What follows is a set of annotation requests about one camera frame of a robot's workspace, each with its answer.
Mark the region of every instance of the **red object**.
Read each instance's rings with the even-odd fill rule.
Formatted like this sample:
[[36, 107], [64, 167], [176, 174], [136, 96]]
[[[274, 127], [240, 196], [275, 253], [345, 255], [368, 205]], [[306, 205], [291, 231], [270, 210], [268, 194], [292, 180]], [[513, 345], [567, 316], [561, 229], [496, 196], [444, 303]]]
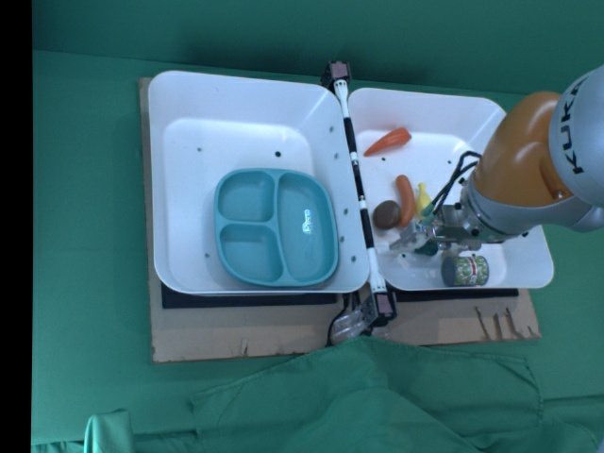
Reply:
[[395, 182], [398, 194], [400, 194], [400, 220], [398, 225], [404, 228], [409, 224], [415, 212], [415, 194], [411, 182], [405, 175], [398, 175]]
[[363, 155], [369, 156], [392, 146], [402, 146], [403, 144], [408, 143], [410, 139], [411, 134], [406, 127], [397, 127], [369, 146]]

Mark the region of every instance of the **green fabric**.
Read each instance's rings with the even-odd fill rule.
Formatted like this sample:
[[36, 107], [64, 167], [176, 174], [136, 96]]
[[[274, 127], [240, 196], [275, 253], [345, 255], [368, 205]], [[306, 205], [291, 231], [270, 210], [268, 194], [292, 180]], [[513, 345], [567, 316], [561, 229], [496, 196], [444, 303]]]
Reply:
[[[196, 432], [134, 435], [120, 410], [93, 415], [83, 444], [32, 453], [590, 453], [601, 440], [545, 414], [525, 360], [370, 337], [200, 392], [192, 406]], [[601, 402], [589, 412], [604, 426]]]

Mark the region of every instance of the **brown ball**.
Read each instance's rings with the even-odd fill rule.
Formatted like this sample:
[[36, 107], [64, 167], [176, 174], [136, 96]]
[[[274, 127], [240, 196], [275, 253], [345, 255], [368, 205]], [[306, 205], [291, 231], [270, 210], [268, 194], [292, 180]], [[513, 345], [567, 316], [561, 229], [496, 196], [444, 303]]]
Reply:
[[382, 201], [376, 206], [373, 222], [376, 228], [387, 230], [396, 227], [400, 220], [400, 206], [394, 200]]

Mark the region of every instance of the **green table surface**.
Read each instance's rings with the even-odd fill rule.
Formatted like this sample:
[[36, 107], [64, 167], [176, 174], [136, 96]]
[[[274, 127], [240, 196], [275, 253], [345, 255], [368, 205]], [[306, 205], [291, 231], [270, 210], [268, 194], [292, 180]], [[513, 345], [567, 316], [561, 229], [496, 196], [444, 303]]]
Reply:
[[[81, 440], [88, 418], [124, 408], [135, 433], [193, 430], [190, 397], [287, 357], [153, 364], [138, 79], [165, 70], [318, 83], [171, 63], [33, 52], [31, 443]], [[522, 96], [480, 95], [508, 110]], [[531, 291], [542, 339], [457, 350], [527, 357], [545, 403], [567, 417], [604, 401], [604, 230], [546, 227], [553, 281]]]

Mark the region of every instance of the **green wall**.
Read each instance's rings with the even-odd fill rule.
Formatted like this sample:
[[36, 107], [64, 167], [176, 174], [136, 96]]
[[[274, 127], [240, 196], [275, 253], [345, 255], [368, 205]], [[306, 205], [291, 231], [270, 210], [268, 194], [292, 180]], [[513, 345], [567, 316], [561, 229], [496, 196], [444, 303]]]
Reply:
[[33, 48], [498, 92], [604, 62], [604, 0], [32, 0]]

